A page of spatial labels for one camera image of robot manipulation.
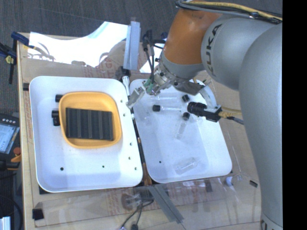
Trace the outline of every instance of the black cylinder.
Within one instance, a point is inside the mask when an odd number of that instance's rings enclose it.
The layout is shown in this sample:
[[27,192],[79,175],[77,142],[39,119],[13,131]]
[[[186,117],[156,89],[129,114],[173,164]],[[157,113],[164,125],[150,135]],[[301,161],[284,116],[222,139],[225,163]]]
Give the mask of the black cylinder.
[[59,117],[54,117],[53,118],[53,125],[54,126],[60,126]]
[[58,116],[59,116],[59,111],[58,110],[52,110],[51,117],[58,117]]
[[60,99],[62,98],[62,94],[57,94],[56,95],[56,102],[59,102],[60,101]]
[[188,112],[196,116],[201,116],[201,117],[205,116],[204,115],[205,109],[207,109],[207,105],[203,103],[190,102],[188,104]]
[[185,94],[183,97],[182,97],[182,100],[183,102],[188,102],[190,100],[189,96],[187,94]]
[[190,118],[190,113],[185,112],[185,113],[182,115],[182,118],[183,118],[184,120],[187,121],[187,120]]
[[159,112],[161,110],[161,106],[160,105],[153,105],[153,111],[154,112]]

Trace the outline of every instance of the screen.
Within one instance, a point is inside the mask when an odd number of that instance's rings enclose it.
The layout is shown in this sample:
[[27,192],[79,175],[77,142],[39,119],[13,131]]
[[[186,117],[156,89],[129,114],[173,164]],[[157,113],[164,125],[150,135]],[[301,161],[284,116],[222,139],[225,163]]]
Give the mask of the screen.
[[0,152],[9,154],[19,127],[0,123]]

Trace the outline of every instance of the yellow cable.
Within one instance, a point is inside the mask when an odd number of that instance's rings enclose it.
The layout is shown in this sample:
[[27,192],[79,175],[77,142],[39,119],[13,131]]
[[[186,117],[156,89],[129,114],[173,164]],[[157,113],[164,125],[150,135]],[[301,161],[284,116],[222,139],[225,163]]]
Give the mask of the yellow cable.
[[225,107],[225,106],[222,106],[222,109],[225,109],[225,110],[228,110],[228,111],[231,111],[231,112],[236,112],[236,113],[240,113],[241,112],[241,110],[232,109],[232,108],[228,108],[228,107]]
[[236,116],[236,115],[241,115],[241,113],[229,113],[229,112],[225,112],[225,111],[219,112],[219,116],[223,117],[223,118],[233,117],[233,116]]
[[243,5],[235,4],[235,3],[229,3],[229,2],[206,2],[206,1],[183,1],[182,3],[185,4],[192,4],[192,5],[211,5],[211,6],[223,6],[223,7],[229,7],[229,8],[235,8],[244,10],[246,12],[257,12],[260,16],[266,17],[266,18],[275,18],[277,20],[283,21],[281,17],[277,17],[274,15],[271,15],[269,13],[262,12],[260,10],[252,9]]

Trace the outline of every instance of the black plastic piece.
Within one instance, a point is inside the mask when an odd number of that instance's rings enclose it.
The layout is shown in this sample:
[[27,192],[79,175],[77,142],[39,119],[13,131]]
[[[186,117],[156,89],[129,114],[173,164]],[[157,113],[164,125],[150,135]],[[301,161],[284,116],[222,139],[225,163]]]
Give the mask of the black plastic piece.
[[159,112],[161,110],[161,106],[160,105],[153,105],[153,111],[154,112]]
[[32,209],[32,219],[40,220],[44,219],[44,213],[42,209]]
[[43,194],[50,194],[50,192],[45,191],[43,188],[41,188],[40,186],[38,186],[38,191],[39,194],[43,195]]
[[30,84],[29,83],[23,83],[23,91],[29,91],[29,86]]
[[184,120],[187,121],[187,120],[190,118],[190,113],[185,112],[185,113],[182,115],[182,118],[183,118]]
[[58,110],[52,110],[51,117],[58,117],[58,116],[59,116],[59,111]]
[[133,224],[133,225],[131,226],[131,230],[139,230],[139,226],[136,225],[136,224]]
[[206,111],[207,105],[203,103],[190,102],[187,109],[189,113],[196,116],[206,117],[206,119],[209,121],[218,122],[221,119],[221,117],[218,115],[222,111],[221,107],[218,108],[215,113],[212,113]]
[[190,100],[189,96],[187,94],[185,94],[183,97],[182,97],[182,100],[183,102],[188,102]]
[[59,117],[53,117],[53,125],[54,126],[60,126],[61,123],[59,122]]
[[206,192],[211,193],[213,192],[211,181],[210,180],[205,180],[205,185],[206,185]]
[[112,112],[66,108],[66,137],[113,140]]
[[255,182],[253,182],[253,181],[249,181],[249,184],[250,184],[250,185],[252,185],[252,186],[254,186],[255,188],[257,188],[257,187],[258,187],[258,184],[257,184],[257,183],[255,183]]
[[56,95],[56,102],[59,102],[60,101],[60,99],[63,97],[63,95],[62,94],[57,94]]

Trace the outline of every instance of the clear plastic piece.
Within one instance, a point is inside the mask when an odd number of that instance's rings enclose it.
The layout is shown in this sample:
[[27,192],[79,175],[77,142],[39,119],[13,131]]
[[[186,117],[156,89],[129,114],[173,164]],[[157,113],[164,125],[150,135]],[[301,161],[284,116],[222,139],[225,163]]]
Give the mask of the clear plastic piece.
[[178,101],[178,95],[176,93],[167,93],[167,94],[160,94],[160,95],[151,95],[150,97],[151,100],[161,100],[161,101],[170,101],[170,100],[175,100]]
[[177,174],[183,174],[197,167],[198,163],[199,159],[191,157],[174,164],[174,169]]
[[175,138],[180,140],[182,138],[182,135],[186,129],[187,123],[189,120],[189,113],[184,113],[182,118],[180,119],[179,125],[178,125],[178,131],[175,134]]
[[138,109],[138,118],[141,122],[144,122],[147,126],[150,125],[150,113],[149,111],[144,107],[144,105],[141,102],[137,102],[135,104]]
[[169,104],[169,105],[153,105],[154,112],[160,111],[181,111],[181,105],[179,104]]

